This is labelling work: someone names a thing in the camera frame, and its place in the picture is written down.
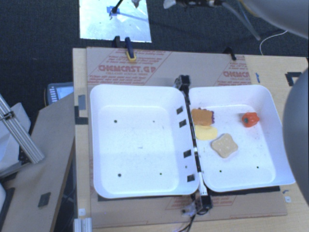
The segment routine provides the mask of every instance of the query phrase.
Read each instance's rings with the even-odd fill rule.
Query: blue clamp
[[[126,37],[125,42],[126,42],[126,48],[127,48],[127,52],[126,52],[127,58],[129,59],[130,62],[134,62],[136,60],[136,55],[134,53],[130,38]]]

